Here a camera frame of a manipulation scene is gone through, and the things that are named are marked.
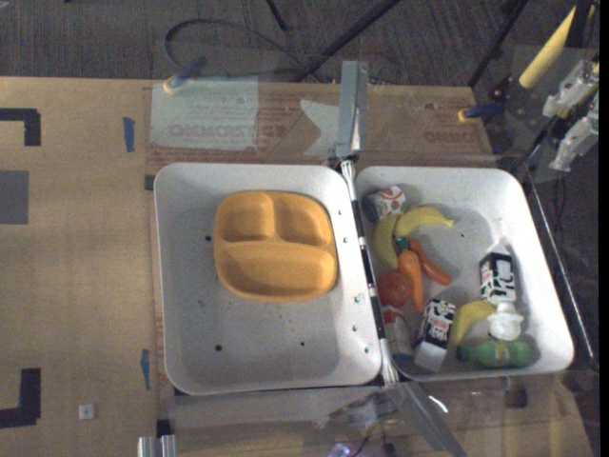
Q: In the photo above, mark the yellow banana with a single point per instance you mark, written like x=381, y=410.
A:
x=421, y=217
x=384, y=243
x=468, y=317

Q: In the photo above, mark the white can with red print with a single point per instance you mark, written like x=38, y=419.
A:
x=385, y=203

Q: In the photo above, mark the orange sausage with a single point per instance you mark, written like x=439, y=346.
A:
x=430, y=265

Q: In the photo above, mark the red tomato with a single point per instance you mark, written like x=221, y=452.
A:
x=392, y=288

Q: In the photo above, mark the orange carrot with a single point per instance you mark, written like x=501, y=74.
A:
x=413, y=274

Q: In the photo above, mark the green plastic bottle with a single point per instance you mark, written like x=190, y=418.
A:
x=499, y=354

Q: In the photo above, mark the white plastic tray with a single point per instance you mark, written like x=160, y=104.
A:
x=266, y=345
x=537, y=279

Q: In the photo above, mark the small white square block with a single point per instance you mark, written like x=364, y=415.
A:
x=86, y=411

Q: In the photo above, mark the thin black and white rod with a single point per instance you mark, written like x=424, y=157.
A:
x=365, y=255

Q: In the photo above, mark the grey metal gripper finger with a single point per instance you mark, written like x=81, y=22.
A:
x=573, y=86
x=578, y=141

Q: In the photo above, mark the orange divided plate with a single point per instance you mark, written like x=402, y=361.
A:
x=276, y=264

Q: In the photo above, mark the cow print milk carton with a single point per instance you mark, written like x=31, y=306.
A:
x=497, y=276
x=435, y=331

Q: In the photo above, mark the white plastic bottle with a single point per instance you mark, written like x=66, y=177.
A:
x=505, y=322

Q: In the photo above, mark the brown cardboard board red print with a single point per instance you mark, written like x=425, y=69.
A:
x=395, y=131

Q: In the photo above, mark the clear bottle with red label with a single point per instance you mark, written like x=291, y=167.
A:
x=397, y=331

